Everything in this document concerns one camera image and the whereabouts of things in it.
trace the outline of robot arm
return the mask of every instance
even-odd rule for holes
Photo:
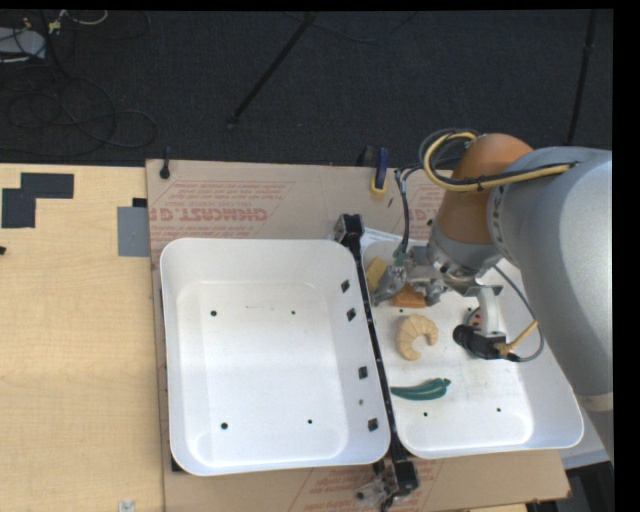
[[[445,180],[430,159],[456,137],[470,143]],[[448,290],[486,304],[491,294],[476,278],[507,258],[519,268],[539,328],[613,462],[611,151],[533,150],[504,134],[453,131],[437,137],[423,157],[427,175],[448,189],[426,247],[396,256],[372,302],[409,282],[427,305]]]

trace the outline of toy zucchini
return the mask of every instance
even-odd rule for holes
[[[451,384],[449,379],[437,378],[413,387],[391,386],[389,390],[393,395],[406,400],[435,400],[445,395],[449,384]]]

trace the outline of black mat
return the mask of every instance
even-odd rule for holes
[[[143,165],[170,146],[353,165],[373,145],[398,166],[453,126],[611,149],[613,10],[596,12],[569,141],[589,9],[319,12],[232,130],[303,12],[69,11],[44,59],[0,63],[0,161]],[[0,27],[45,35],[58,16],[5,9]]]

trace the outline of white tray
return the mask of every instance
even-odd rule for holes
[[[363,255],[365,268],[375,256],[391,263],[397,246],[397,242],[388,241],[368,245]],[[522,286],[515,267],[504,261],[500,266]],[[482,281],[504,286],[498,296],[500,329],[512,341],[531,322],[529,312],[495,270],[485,274]],[[389,386],[413,386],[436,377],[451,380],[446,394],[436,400],[413,402],[392,395],[402,444],[422,458],[577,444],[584,428],[580,409],[548,347],[533,361],[512,363],[479,359],[454,342],[453,329],[476,307],[477,299],[446,292],[438,304],[428,308],[401,311],[391,301],[372,308]],[[436,323],[439,341],[429,346],[418,338],[413,348],[422,357],[407,361],[396,350],[396,328],[402,317],[415,313]],[[538,340],[534,331],[515,352],[532,354]]]
[[[183,238],[164,249],[160,273],[170,444],[185,471],[384,456],[389,426],[346,248]]]

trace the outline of black floor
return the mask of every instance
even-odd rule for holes
[[[303,15],[71,10],[44,37],[59,10],[0,10],[46,43],[0,54],[0,161],[353,165],[373,145],[399,166],[449,127],[612,147],[613,9],[320,11],[228,129]]]

